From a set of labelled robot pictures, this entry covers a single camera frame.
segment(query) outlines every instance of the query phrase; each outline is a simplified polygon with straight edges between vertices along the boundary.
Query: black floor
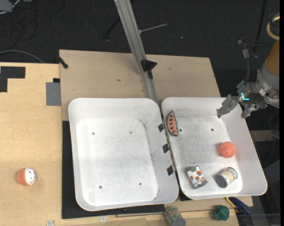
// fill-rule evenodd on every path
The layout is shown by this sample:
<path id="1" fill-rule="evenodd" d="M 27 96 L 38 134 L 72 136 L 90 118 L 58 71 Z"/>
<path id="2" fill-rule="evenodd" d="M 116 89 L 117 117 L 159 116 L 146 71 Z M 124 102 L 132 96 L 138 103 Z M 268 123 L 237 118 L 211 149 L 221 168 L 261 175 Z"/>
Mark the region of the black floor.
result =
<path id="1" fill-rule="evenodd" d="M 280 0 L 263 3 L 264 0 L 134 0 L 132 7 L 141 30 L 167 24 L 141 33 L 147 54 L 210 58 L 221 96 L 226 97 L 236 95 L 236 85 L 246 73 L 238 39 L 252 42 L 260 33 L 260 42 L 275 42 L 265 27 L 268 16 L 280 11 Z M 120 22 L 109 32 L 117 17 L 114 0 L 21 1 L 12 13 L 0 15 L 0 52 L 25 51 L 47 63 L 57 62 L 60 49 L 131 53 Z M 252 48 L 249 46 L 250 78 L 254 81 L 271 47 L 260 43 L 255 51 Z M 39 62 L 16 52 L 0 54 L 0 61 Z M 269 120 L 277 112 L 279 109 L 272 106 L 253 112 L 246 119 L 249 129 L 269 130 Z M 267 148 L 268 145 L 256 145 L 259 157 L 266 160 L 272 151 L 275 154 L 268 164 L 279 160 L 279 147 Z"/>

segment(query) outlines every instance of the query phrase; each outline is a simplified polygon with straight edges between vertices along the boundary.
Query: empty white tray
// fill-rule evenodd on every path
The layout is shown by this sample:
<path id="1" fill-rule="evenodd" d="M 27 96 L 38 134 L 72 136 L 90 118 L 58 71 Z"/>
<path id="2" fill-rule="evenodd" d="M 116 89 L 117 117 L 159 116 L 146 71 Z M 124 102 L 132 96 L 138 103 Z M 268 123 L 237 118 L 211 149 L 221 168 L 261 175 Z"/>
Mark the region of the empty white tray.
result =
<path id="1" fill-rule="evenodd" d="M 148 98 L 69 104 L 75 195 L 85 210 L 169 203 L 179 194 L 159 106 Z"/>
<path id="2" fill-rule="evenodd" d="M 245 119 L 241 118 L 238 105 L 221 118 L 216 109 L 225 98 L 169 97 L 162 102 L 166 119 L 174 111 L 179 135 L 169 134 L 171 150 L 179 176 L 182 192 L 191 199 L 228 196 L 262 195 L 267 182 L 257 156 Z M 218 153 L 222 142 L 230 141 L 236 146 L 232 158 Z M 208 183 L 194 189 L 186 171 L 199 165 Z M 226 188 L 215 181 L 216 175 L 226 167 L 238 172 L 238 179 Z"/>

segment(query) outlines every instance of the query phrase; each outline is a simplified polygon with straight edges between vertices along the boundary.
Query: gray cable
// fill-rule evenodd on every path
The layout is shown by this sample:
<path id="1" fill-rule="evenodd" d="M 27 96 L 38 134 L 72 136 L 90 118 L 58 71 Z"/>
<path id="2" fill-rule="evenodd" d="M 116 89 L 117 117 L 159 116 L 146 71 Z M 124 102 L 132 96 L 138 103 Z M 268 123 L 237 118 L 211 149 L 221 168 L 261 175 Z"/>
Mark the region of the gray cable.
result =
<path id="1" fill-rule="evenodd" d="M 44 61 L 42 61 L 41 59 L 39 59 L 38 57 L 36 57 L 35 55 L 32 55 L 32 54 L 30 54 L 30 53 L 27 53 L 27 52 L 24 52 L 24 51 L 20 51 L 20 50 L 5 50 L 5 51 L 1 51 L 0 52 L 0 55 L 1 54 L 4 54 L 4 53 L 10 53 L 10 52 L 12 52 L 12 53 L 22 53 L 22 54 L 26 54 L 26 55 L 29 55 L 29 56 L 32 56 L 33 58 L 36 58 L 37 60 L 39 60 L 40 62 L 42 62 L 43 64 L 45 64 L 45 62 Z"/>

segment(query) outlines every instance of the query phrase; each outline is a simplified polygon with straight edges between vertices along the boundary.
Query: tin can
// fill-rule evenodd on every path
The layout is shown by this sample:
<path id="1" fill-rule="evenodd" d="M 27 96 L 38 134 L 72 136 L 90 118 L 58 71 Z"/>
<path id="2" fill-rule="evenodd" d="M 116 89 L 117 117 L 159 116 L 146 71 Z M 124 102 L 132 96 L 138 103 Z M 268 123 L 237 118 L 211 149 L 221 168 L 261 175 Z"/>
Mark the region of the tin can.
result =
<path id="1" fill-rule="evenodd" d="M 227 187 L 238 178 L 238 173 L 232 167 L 227 167 L 218 174 L 216 183 L 220 187 Z"/>
<path id="2" fill-rule="evenodd" d="M 194 188 L 202 187 L 208 183 L 199 166 L 191 167 L 187 174 Z"/>
<path id="3" fill-rule="evenodd" d="M 164 216 L 171 226 L 186 226 L 186 221 L 175 206 L 168 207 L 164 212 Z"/>

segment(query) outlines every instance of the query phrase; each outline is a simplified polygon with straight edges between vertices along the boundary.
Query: black clamp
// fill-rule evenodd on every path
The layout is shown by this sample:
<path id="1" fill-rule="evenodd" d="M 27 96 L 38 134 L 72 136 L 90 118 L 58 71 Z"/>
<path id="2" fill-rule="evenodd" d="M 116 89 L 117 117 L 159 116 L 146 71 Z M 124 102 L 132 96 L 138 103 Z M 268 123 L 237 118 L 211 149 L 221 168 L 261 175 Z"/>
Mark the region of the black clamp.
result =
<path id="1" fill-rule="evenodd" d="M 143 68 L 144 72 L 147 71 L 148 77 L 150 79 L 153 79 L 153 75 L 152 75 L 151 70 L 157 65 L 157 63 L 153 62 L 153 61 L 149 61 L 147 59 L 142 59 L 141 64 L 142 64 L 142 68 Z"/>

